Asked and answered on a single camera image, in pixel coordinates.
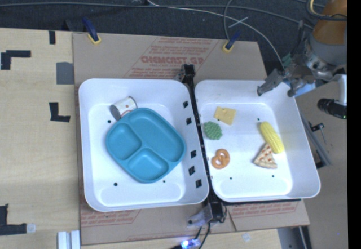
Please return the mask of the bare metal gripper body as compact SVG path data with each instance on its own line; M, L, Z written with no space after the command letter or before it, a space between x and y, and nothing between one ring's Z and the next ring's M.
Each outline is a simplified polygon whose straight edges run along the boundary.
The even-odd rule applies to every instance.
M302 88L315 82L336 81L338 75L345 74L343 66L327 64L313 53L287 54L282 58L286 80L291 88Z

